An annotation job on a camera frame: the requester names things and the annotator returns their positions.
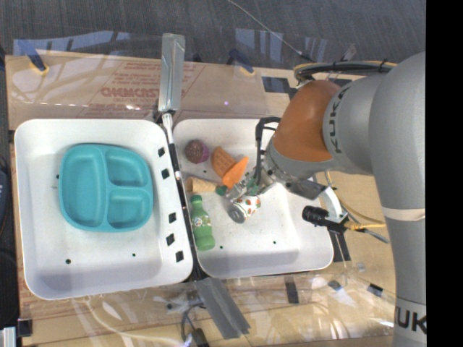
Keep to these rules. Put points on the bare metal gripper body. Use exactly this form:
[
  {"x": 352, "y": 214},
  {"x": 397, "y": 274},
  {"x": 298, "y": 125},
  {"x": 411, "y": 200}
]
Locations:
[{"x": 261, "y": 179}]

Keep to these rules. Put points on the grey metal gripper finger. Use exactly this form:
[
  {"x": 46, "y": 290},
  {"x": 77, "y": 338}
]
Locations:
[
  {"x": 261, "y": 192},
  {"x": 234, "y": 193}
]

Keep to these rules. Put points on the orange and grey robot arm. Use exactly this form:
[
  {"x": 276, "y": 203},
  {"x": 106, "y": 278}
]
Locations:
[{"x": 394, "y": 128}]

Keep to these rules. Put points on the orange toy carrot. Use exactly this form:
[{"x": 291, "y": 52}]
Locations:
[{"x": 234, "y": 174}]

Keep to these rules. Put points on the white can with strawberry print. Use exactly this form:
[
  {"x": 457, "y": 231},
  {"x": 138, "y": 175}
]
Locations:
[{"x": 246, "y": 210}]

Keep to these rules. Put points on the orange toy waffle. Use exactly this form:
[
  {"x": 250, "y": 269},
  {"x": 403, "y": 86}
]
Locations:
[{"x": 221, "y": 160}]

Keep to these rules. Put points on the green toy bottle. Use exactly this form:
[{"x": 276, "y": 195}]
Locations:
[{"x": 202, "y": 228}]

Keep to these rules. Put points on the white plastic tray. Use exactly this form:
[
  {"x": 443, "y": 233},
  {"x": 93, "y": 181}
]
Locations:
[
  {"x": 282, "y": 237},
  {"x": 105, "y": 266}
]

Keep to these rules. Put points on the purple and brown toy muffin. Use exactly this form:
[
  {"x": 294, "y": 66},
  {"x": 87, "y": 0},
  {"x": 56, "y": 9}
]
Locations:
[{"x": 196, "y": 152}]

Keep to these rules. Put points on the brown cardboard board red print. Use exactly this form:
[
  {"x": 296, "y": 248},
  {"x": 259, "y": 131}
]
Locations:
[{"x": 224, "y": 85}]

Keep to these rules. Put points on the teal divided plate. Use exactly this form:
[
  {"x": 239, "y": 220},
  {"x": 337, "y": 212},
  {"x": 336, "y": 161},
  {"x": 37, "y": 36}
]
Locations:
[{"x": 105, "y": 188}]

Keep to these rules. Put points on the black cylinder on white bracket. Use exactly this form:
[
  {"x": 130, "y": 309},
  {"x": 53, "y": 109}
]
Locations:
[{"x": 318, "y": 215}]

